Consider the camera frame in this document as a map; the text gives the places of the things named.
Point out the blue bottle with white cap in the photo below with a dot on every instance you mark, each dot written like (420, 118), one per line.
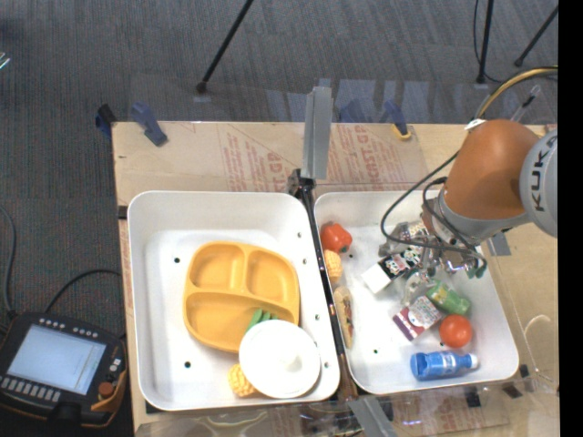
(439, 364)

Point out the yellow corn cob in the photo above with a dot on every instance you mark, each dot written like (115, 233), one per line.
(333, 266)
(239, 380)

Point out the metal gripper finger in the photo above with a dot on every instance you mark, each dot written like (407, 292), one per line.
(415, 289)
(397, 237)

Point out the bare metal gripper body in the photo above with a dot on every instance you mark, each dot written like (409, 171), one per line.
(448, 255)

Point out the brown cardboard board red print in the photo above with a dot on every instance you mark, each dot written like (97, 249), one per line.
(200, 157)

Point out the thin black rod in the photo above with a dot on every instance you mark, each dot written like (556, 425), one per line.
(324, 276)

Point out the green bottle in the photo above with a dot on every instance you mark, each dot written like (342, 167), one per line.
(448, 298)

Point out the white bowl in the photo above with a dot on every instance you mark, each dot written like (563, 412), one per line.
(278, 362)

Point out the red tomato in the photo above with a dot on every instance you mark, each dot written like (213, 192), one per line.
(455, 331)

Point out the green pea pod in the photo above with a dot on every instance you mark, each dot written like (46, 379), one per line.
(258, 318)

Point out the black tripod leg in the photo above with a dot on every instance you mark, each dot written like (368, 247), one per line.
(230, 34)
(486, 30)
(537, 37)

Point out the white carton with cow print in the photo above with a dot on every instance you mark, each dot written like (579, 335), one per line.
(380, 277)

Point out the white plastic tray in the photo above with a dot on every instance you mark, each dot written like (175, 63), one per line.
(382, 335)
(164, 253)

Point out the orange bell pepper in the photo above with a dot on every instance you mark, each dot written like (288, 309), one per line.
(335, 237)

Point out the yellow divided plate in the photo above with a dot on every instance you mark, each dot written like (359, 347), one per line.
(218, 307)

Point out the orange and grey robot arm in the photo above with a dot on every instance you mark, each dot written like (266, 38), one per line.
(492, 171)

